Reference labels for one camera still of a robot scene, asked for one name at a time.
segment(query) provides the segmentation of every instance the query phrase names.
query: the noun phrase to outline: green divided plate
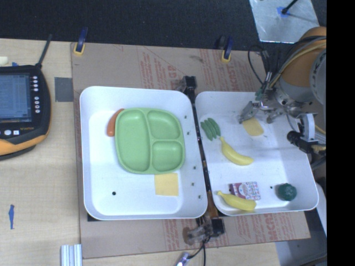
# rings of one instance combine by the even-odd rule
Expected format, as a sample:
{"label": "green divided plate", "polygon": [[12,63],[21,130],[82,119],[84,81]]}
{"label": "green divided plate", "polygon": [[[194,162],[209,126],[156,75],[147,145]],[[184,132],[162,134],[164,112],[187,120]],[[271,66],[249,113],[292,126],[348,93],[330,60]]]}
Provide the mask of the green divided plate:
{"label": "green divided plate", "polygon": [[116,118],[115,144],[119,162],[133,173],[173,172],[185,161],[181,123],[166,110],[123,110]]}

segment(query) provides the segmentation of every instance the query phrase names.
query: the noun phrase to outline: cardboard sheet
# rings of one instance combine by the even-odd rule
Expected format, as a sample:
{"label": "cardboard sheet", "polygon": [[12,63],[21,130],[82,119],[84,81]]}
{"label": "cardboard sheet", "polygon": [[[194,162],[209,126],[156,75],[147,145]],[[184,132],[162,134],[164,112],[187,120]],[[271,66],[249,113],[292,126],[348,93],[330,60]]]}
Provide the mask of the cardboard sheet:
{"label": "cardboard sheet", "polygon": [[[185,75],[196,76],[202,91],[256,91],[247,52],[232,51],[229,63],[221,50],[90,44],[82,56],[72,53],[75,139],[79,187],[80,235],[83,258],[196,249],[184,242],[183,230],[194,229],[194,219],[96,221],[83,204],[79,97],[93,86],[176,89]],[[261,57],[251,53],[259,76],[265,76]],[[310,237],[304,212],[223,217],[226,232],[207,247],[266,243]]]}

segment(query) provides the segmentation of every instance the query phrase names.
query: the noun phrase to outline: dark green round object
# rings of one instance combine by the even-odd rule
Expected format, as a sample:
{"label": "dark green round object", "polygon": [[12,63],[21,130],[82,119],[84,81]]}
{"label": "dark green round object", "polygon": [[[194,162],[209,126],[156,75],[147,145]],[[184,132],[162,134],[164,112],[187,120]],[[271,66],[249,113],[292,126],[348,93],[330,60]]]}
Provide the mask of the dark green round object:
{"label": "dark green round object", "polygon": [[295,199],[297,189],[289,183],[284,183],[278,187],[278,196],[286,201]]}

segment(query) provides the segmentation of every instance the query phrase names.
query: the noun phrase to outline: table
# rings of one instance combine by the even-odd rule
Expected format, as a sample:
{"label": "table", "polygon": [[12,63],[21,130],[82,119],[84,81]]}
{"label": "table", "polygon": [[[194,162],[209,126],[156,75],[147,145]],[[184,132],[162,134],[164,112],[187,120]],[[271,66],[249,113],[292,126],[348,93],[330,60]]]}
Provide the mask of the table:
{"label": "table", "polygon": [[[10,64],[34,65],[44,45],[42,40],[0,39],[0,56]],[[0,161],[0,265],[60,265],[60,246],[80,244],[73,103],[54,101],[55,78],[72,77],[70,42],[51,42],[42,65],[52,96],[52,124],[34,150]],[[180,254],[84,259],[83,265],[174,265]],[[202,264],[202,253],[189,262]],[[280,265],[274,243],[206,250],[206,265],[235,264]]]}

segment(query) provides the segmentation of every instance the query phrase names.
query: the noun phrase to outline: yellow square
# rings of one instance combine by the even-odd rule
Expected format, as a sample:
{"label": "yellow square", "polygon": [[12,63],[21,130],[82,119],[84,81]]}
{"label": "yellow square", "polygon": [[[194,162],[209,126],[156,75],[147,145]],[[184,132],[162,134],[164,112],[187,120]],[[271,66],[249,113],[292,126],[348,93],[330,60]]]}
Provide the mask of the yellow square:
{"label": "yellow square", "polygon": [[155,194],[162,196],[179,195],[179,178],[177,173],[154,175]]}

